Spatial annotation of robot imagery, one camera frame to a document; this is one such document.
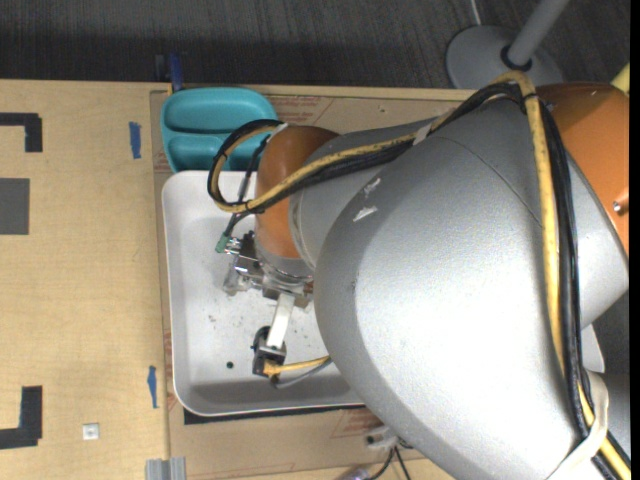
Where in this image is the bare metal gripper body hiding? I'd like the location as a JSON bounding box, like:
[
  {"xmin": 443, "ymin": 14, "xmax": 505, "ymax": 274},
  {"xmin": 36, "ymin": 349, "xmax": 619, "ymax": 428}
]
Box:
[{"xmin": 222, "ymin": 230, "xmax": 315, "ymax": 310}]

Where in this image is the white plastic tray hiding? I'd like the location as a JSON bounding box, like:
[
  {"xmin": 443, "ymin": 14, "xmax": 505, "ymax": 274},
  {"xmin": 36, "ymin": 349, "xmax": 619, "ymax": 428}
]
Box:
[{"xmin": 160, "ymin": 169, "xmax": 369, "ymax": 418}]

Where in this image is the blue divided plate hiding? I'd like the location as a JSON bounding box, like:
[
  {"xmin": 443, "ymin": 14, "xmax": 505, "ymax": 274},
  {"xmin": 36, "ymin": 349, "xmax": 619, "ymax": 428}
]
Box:
[{"xmin": 160, "ymin": 86, "xmax": 280, "ymax": 174}]

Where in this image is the grey round stand with pole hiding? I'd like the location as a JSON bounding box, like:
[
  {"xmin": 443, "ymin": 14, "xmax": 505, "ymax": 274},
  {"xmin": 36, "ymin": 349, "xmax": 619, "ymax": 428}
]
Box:
[{"xmin": 445, "ymin": 0, "xmax": 594, "ymax": 92}]

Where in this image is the black cylinder on white bracket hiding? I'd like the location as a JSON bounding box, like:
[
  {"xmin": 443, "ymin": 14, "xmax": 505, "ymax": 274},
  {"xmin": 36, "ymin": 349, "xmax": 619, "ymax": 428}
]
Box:
[{"xmin": 251, "ymin": 292, "xmax": 296, "ymax": 380}]

